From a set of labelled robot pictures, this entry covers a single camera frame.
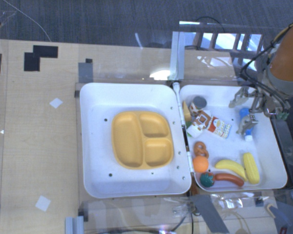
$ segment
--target white tray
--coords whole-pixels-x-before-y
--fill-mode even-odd
[[[91,196],[168,195],[189,189],[185,140],[172,89],[164,85],[89,83],[81,89],[80,103],[84,186]],[[170,164],[132,170],[116,161],[111,142],[112,120],[118,113],[132,110],[156,112],[168,121],[174,146]]]
[[[208,192],[282,188],[287,182],[287,174],[270,120],[263,114],[256,114],[259,123],[252,131],[253,142],[245,142],[242,136],[236,134],[240,122],[239,110],[250,107],[252,101],[230,109],[228,104],[239,88],[188,85],[181,89],[181,102],[185,100],[189,105],[195,96],[203,96],[208,103],[206,110],[232,125],[227,139],[205,130],[197,139],[188,137],[189,147],[194,157],[194,143],[200,140],[206,144],[211,172],[230,173],[228,170],[215,169],[215,163],[229,158],[243,164],[243,153],[251,152],[259,168],[260,183],[251,185],[246,182],[239,188],[227,181],[217,181],[214,186],[204,188],[199,182],[200,174],[196,174],[196,181]],[[84,187],[91,196],[178,195],[190,188],[185,140],[176,95],[172,89],[164,85],[89,83],[81,89],[80,104]],[[156,112],[168,121],[174,146],[174,157],[170,164],[156,169],[132,170],[116,161],[111,142],[112,120],[118,113],[132,110]]]
[[[214,186],[205,188],[200,183],[200,173],[195,174],[196,181],[202,189],[208,192],[282,188],[286,185],[288,178],[270,119],[265,117],[263,113],[255,114],[259,123],[253,128],[253,141],[251,142],[246,142],[243,136],[236,133],[240,123],[240,109],[243,107],[250,108],[252,103],[252,99],[249,99],[241,106],[236,106],[233,109],[228,107],[230,100],[234,98],[234,94],[239,89],[240,87],[203,85],[188,85],[181,89],[181,101],[185,100],[189,105],[195,96],[202,96],[207,101],[205,110],[210,110],[213,116],[231,124],[230,133],[226,139],[204,130],[196,139],[188,137],[188,144],[194,158],[193,146],[195,142],[202,141],[205,143],[209,152],[209,170],[212,173],[232,173],[229,170],[216,169],[214,165],[221,159],[231,159],[243,165],[243,154],[246,152],[252,153],[258,166],[260,183],[253,185],[245,182],[243,187],[238,187],[231,182],[217,181]]]

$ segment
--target toy food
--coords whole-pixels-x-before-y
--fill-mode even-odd
[[[232,174],[216,174],[215,175],[215,180],[226,180],[226,181],[230,181],[234,184],[236,184],[237,186],[243,186],[244,185],[244,181],[242,179],[240,179],[239,177],[232,175]]]
[[[193,101],[189,106],[189,110],[192,116],[196,117],[199,112],[207,105],[206,100],[201,96],[194,97]]]
[[[196,142],[194,144],[193,150],[194,150],[195,156],[202,155],[202,156],[205,156],[206,158],[209,158],[209,153],[206,150],[206,145],[203,142],[201,141]]]
[[[211,187],[214,185],[215,178],[213,173],[202,173],[200,176],[200,182],[205,187]]]
[[[191,117],[189,108],[188,108],[185,101],[182,102],[182,108],[184,110],[185,121],[186,122],[192,121],[192,117]]]
[[[203,130],[208,127],[210,120],[210,111],[200,111],[192,124],[187,128],[187,134],[193,138],[199,137]]]
[[[249,179],[250,183],[258,184],[260,177],[253,155],[251,153],[245,153],[243,155],[243,162],[245,166],[246,176]]]
[[[235,172],[236,174],[238,174],[239,176],[241,176],[244,179],[244,181],[248,181],[245,175],[244,167],[233,160],[223,159],[216,163],[215,168],[231,170]]]
[[[213,116],[207,130],[220,136],[221,138],[227,138],[230,128],[231,128],[230,124],[225,123],[223,120]]]
[[[203,173],[209,168],[209,161],[204,156],[197,156],[193,159],[193,168],[198,173]]]

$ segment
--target yellow plate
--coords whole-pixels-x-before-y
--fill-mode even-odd
[[[168,122],[154,112],[128,111],[115,116],[112,145],[118,163],[129,169],[162,167],[173,158]]]

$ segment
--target cable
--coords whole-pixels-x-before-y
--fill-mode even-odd
[[[184,220],[186,219],[187,216],[184,216],[181,221],[179,222],[179,224],[177,224],[174,228],[171,229],[172,232],[174,232],[180,225],[182,225],[182,223],[184,222]]]
[[[49,35],[46,33],[46,31],[44,30],[44,28],[43,28],[39,23],[37,23],[37,22],[36,22],[35,20],[33,20],[30,16],[28,16],[27,14],[25,14],[23,11],[21,11],[20,9],[18,9],[18,8],[15,7],[14,5],[10,4],[7,0],[2,0],[2,1],[6,2],[6,3],[9,4],[10,6],[12,6],[14,9],[16,9],[17,11],[19,11],[20,13],[22,13],[24,16],[26,16],[27,18],[29,18],[30,20],[32,20],[36,25],[38,25],[38,26],[42,29],[42,31],[44,32],[44,34],[47,36],[48,40],[49,40],[50,42],[52,42],[51,39],[50,39],[50,37],[49,37]]]
[[[192,215],[192,213],[191,213],[191,229],[192,229],[191,234],[193,234],[194,222],[193,222],[193,215]]]
[[[174,228],[171,229],[171,232],[174,232],[176,229],[178,229],[179,226],[182,225],[182,223],[184,222],[186,217],[187,216],[184,216],[181,219],[181,221]],[[99,233],[95,233],[95,234],[122,234],[122,233],[126,233],[126,232],[146,232],[146,233],[151,233],[151,234],[158,234],[159,230],[156,230],[156,229],[149,229],[149,230],[143,230],[143,229],[141,229],[141,230],[139,230],[139,229],[114,229],[114,230],[111,230],[111,231],[99,232]]]
[[[259,82],[258,80],[252,78],[248,73],[247,70],[244,70],[244,73],[247,77],[247,80],[249,80],[250,82],[252,82],[256,87],[260,87],[261,89],[265,90],[266,92],[268,92],[271,96],[275,97],[277,101],[279,101],[281,107],[282,107],[282,111],[285,111],[286,109],[286,102],[284,101],[284,99],[276,92],[274,92],[272,89],[270,89],[268,86],[266,86],[265,84]]]
[[[214,20],[215,22],[217,22],[217,23],[221,26],[221,28],[222,28],[222,30],[224,31],[224,33],[226,32],[226,31],[225,31],[225,28],[224,28],[223,25],[220,23],[220,21],[218,21],[218,20],[215,19],[215,18],[209,17],[209,16],[202,16],[202,17],[199,17],[199,18],[197,18],[197,19],[187,19],[187,20],[184,20],[184,21],[198,21],[198,20],[203,19],[203,18],[209,18],[209,19]]]
[[[187,45],[187,46],[185,46],[185,49],[195,49],[195,50],[198,50],[198,47],[195,46],[195,45]]]
[[[226,32],[225,28],[223,27],[223,25],[215,18],[212,18],[212,17],[209,17],[209,16],[202,16],[202,17],[199,17],[198,19],[196,19],[196,21],[198,21],[199,19],[203,19],[203,18],[209,18],[209,19],[214,20],[215,22],[217,22],[221,26],[221,28],[223,29],[224,33]]]
[[[273,47],[273,42],[271,42],[271,44],[265,48],[263,51],[261,51],[260,53],[258,53],[255,57],[253,57],[247,64],[245,64],[241,71],[240,71],[240,74],[242,74],[242,72],[245,73],[246,77],[248,78],[248,80],[252,81],[256,86],[259,86],[261,87],[262,89],[266,90],[268,93],[274,95],[275,97],[279,97],[282,101],[281,103],[283,103],[283,99],[277,94],[275,93],[273,90],[271,90],[268,86],[266,86],[265,84],[259,82],[258,80],[252,78],[248,73],[247,73],[247,68],[248,66],[253,62],[255,61],[258,57],[260,57],[261,55],[263,55],[265,52],[267,52],[270,48]]]
[[[234,215],[234,216],[237,218],[237,220],[239,221],[239,223],[240,223],[240,227],[241,227],[241,228],[243,228],[243,224],[242,224],[242,222],[241,222],[241,220],[243,220],[243,222],[244,222],[246,228],[248,229],[248,234],[251,234],[251,231],[250,231],[249,225],[247,224],[245,218],[244,218],[242,215],[240,215],[240,214],[237,213],[237,212],[233,212],[233,211],[226,211],[226,212],[223,212],[223,213],[224,213],[224,215],[223,215],[223,220],[225,220],[225,218],[226,218],[227,216],[229,216],[229,215]]]
[[[279,40],[279,38],[280,38],[281,36],[285,35],[285,33],[287,33],[288,30],[291,29],[292,27],[293,27],[293,23],[290,24],[287,28],[281,30],[281,31],[279,32],[279,34],[273,39],[273,41],[274,41],[274,42],[277,42],[277,41]]]

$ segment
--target wooden table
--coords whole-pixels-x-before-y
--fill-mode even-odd
[[[41,58],[40,72],[25,72],[24,53],[33,52],[33,45],[58,46],[58,57]],[[170,50],[0,40],[0,54],[0,234],[62,234],[65,218],[76,217],[79,207],[78,63],[92,59],[97,81],[154,83],[149,74],[169,68]],[[199,55],[186,51],[189,80],[234,76],[232,67],[200,68]],[[49,104],[56,98],[63,102],[58,108]],[[41,195],[51,200],[46,211],[35,207]],[[271,217],[254,218],[250,212],[245,218],[250,217],[254,233],[259,226],[267,233],[274,230]],[[196,230],[205,232],[202,218],[195,222]],[[226,224],[239,229],[236,218]],[[190,228],[185,224],[178,233],[190,233]]]

